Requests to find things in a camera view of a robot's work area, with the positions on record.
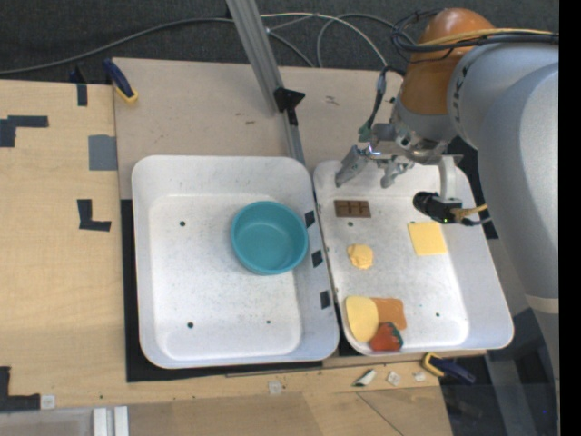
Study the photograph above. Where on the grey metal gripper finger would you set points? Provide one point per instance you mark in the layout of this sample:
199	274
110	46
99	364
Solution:
351	166
391	174

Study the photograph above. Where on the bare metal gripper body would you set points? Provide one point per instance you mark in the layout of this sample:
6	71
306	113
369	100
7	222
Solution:
410	149

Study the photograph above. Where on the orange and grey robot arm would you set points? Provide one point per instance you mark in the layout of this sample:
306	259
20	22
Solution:
513	121

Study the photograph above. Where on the brown chocolate bar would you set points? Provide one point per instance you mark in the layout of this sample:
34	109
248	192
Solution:
352	208

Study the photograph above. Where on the yellow cheese slice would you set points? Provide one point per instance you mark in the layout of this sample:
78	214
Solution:
427	239

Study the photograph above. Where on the yellow lumpy biscuit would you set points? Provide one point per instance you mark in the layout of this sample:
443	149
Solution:
360	256

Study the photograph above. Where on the teal bowl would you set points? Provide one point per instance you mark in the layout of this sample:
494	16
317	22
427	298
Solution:
268	239

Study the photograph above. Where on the white plastic tray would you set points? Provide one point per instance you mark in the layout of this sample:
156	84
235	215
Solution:
204	266
408	284

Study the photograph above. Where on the orange-brown toast slice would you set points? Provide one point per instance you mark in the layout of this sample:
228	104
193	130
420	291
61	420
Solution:
391	310

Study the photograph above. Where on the yellow oval slice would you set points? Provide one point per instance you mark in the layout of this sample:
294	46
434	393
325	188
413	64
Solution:
361	318

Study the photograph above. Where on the red strawberry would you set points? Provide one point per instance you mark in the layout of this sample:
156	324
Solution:
385	339

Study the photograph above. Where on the black cylinder on white bracket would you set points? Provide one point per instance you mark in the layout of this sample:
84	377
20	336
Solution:
433	207

